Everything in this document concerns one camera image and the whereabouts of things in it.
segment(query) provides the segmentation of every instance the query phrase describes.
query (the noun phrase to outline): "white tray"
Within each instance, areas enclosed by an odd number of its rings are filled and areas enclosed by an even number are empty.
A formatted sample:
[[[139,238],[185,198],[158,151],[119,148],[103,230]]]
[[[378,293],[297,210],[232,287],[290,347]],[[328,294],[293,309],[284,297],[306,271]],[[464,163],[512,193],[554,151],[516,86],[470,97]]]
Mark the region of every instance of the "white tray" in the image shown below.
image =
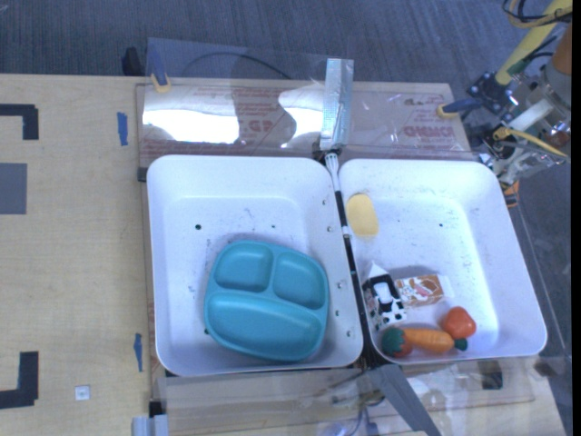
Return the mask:
[[[340,168],[340,185],[345,202],[354,193],[366,193],[379,220],[377,236],[352,238],[361,281],[371,262],[393,279],[446,275],[453,297],[410,309],[405,325],[437,326],[451,306],[461,305],[478,326],[465,352],[414,350],[389,358],[392,362],[528,356],[545,347],[547,328],[537,297],[498,180],[486,166],[351,160]],[[380,352],[380,333],[371,334]]]
[[[166,155],[147,174],[155,343],[180,376],[347,366],[363,338],[340,220],[327,170],[305,158]],[[329,278],[322,345],[280,364],[224,348],[204,333],[212,264],[232,241],[278,243],[318,260]]]

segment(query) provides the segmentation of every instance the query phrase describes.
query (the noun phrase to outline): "table surface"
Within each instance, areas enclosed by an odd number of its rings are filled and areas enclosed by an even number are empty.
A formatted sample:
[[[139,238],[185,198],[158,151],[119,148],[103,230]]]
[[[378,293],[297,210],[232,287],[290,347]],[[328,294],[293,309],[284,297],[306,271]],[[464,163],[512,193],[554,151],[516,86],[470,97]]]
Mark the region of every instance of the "table surface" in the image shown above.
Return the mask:
[[[0,104],[34,104],[40,130],[38,141],[24,141],[22,118],[0,116],[0,163],[27,164],[26,214],[0,215],[0,391],[17,387],[19,353],[39,352],[38,399],[0,410],[0,435],[131,434],[132,418],[148,412],[135,99],[142,82],[0,75]],[[120,142],[118,113],[127,115],[127,145]],[[143,342],[142,371],[135,334]],[[434,422],[443,434],[483,428],[487,434],[564,434],[548,382],[531,363],[533,399],[432,411]],[[77,386],[90,386],[90,399],[76,400]],[[388,432],[409,431],[396,415],[377,422]]]

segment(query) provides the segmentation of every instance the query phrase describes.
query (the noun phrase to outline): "gray square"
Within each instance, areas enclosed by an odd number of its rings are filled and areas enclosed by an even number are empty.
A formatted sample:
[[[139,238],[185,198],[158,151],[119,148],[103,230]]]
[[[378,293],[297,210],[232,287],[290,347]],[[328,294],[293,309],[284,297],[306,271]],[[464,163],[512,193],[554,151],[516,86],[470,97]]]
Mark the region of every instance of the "gray square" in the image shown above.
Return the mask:
[[[26,163],[0,163],[0,214],[26,214]]]

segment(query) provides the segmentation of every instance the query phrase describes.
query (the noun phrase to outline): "yellow oval object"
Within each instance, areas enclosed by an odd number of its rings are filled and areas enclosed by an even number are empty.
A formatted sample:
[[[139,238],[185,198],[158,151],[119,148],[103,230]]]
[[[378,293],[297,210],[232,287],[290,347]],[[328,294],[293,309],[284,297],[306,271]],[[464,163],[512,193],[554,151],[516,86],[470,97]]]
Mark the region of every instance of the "yellow oval object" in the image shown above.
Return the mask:
[[[347,221],[351,230],[358,236],[374,236],[379,232],[378,216],[373,202],[364,193],[352,195],[345,207]]]

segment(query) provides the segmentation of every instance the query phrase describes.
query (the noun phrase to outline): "teal divided dish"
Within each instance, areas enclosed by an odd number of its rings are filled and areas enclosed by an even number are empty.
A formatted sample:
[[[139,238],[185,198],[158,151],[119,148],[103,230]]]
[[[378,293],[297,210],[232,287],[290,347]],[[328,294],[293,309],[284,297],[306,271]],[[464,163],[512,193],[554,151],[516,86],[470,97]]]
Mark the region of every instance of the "teal divided dish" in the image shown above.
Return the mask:
[[[327,274],[316,260],[272,243],[237,241],[214,262],[203,315],[224,347],[298,362],[319,349],[328,309]]]

